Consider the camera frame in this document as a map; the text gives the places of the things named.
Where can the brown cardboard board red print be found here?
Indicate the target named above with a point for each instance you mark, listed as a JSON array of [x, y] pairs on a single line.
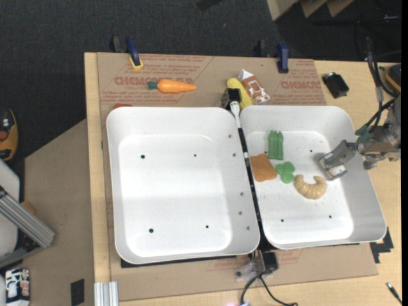
[[197, 65]]

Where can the small red round object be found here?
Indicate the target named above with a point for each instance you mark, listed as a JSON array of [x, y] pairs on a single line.
[[123, 105]]

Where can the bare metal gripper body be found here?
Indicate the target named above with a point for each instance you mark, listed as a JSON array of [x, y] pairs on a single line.
[[384, 140]]

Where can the orange carrot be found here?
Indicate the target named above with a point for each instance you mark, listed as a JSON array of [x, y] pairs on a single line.
[[175, 86]]

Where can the black and white carton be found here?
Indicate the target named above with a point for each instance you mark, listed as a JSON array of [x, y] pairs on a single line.
[[17, 285]]

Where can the thin black and white rod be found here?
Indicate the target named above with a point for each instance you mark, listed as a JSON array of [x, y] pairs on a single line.
[[243, 139]]

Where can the orange bread slice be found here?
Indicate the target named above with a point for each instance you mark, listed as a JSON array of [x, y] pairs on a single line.
[[262, 168]]

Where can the white plastic tray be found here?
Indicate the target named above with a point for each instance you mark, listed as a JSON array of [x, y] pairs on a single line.
[[178, 183], [306, 215]]

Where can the green broccoli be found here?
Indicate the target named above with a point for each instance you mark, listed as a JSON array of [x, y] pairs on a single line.
[[286, 171]]

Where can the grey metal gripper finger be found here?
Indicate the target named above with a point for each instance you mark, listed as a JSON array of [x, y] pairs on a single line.
[[328, 163], [343, 150]]

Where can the yellow corn cob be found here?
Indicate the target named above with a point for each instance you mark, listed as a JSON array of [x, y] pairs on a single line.
[[239, 91]]

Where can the small black box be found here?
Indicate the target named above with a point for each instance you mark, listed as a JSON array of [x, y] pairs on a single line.
[[335, 84]]

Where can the tan croissant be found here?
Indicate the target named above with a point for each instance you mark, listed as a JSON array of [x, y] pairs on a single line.
[[310, 190]]

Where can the orange and white carton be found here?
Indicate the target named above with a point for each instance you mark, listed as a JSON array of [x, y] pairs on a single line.
[[255, 88]]

